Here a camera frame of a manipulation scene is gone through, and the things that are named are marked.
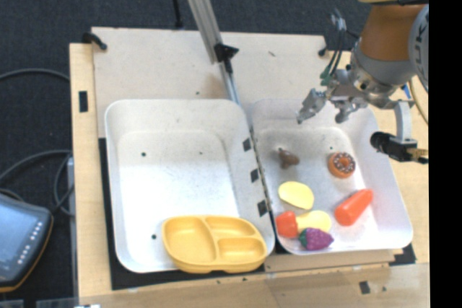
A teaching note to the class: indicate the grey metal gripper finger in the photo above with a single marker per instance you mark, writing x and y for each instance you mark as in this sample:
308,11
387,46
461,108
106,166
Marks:
344,111
313,102

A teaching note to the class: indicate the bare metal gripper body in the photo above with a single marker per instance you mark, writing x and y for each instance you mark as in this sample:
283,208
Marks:
371,92

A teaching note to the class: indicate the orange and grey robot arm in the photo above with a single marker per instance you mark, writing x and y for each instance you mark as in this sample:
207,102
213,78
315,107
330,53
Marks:
388,32

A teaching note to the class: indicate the white plastic tray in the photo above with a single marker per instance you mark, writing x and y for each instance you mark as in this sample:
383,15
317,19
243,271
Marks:
314,135
173,176

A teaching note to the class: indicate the brown frosted doughnut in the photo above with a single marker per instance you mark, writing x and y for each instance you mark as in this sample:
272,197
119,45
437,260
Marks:
335,169

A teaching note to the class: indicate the brown toy food piece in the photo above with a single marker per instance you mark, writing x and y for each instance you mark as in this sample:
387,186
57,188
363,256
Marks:
287,158

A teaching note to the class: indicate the thin black and white rod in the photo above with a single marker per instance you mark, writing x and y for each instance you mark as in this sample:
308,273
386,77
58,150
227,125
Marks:
260,173

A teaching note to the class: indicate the orange carrot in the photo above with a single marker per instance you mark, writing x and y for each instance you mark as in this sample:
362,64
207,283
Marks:
352,209

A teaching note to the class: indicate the black block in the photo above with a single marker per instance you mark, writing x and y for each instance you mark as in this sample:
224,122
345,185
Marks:
224,49

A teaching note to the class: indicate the pale yellow toy slice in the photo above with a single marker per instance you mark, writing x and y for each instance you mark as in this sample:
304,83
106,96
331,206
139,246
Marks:
317,220

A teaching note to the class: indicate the orange red toy piece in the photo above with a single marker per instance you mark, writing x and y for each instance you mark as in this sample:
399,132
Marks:
286,224

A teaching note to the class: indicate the purple grapes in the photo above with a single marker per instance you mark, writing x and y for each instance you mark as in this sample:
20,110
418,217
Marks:
318,239

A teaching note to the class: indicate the pale wood board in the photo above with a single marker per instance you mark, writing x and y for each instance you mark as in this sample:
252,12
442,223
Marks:
155,68

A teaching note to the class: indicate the yellow divided plate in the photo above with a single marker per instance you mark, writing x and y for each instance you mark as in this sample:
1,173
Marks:
191,238

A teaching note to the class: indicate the black cylinder on white bracket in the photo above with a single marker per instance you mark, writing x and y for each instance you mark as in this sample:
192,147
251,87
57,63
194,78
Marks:
391,146

